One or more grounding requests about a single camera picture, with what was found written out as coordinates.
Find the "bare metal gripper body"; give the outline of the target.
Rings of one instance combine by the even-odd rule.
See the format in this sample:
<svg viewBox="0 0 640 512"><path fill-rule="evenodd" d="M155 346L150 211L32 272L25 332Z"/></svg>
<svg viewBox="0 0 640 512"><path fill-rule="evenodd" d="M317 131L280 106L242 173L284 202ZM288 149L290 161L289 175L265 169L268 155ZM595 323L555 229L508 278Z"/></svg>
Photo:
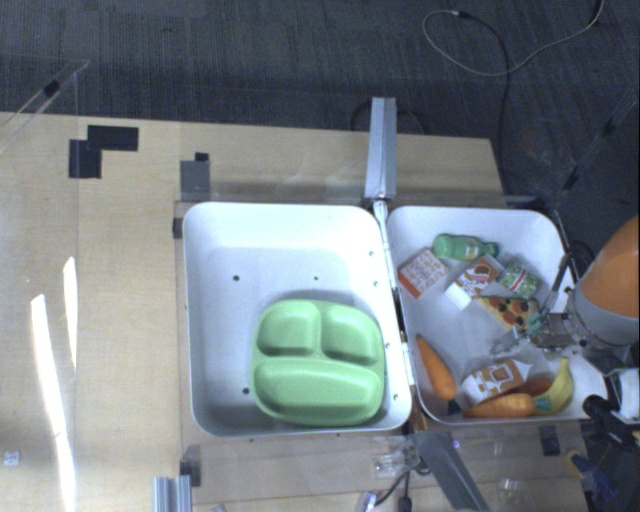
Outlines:
<svg viewBox="0 0 640 512"><path fill-rule="evenodd" d="M540 313L529 321L529 339L543 350L561 351L569 346L586 347L591 332L577 313Z"/></svg>

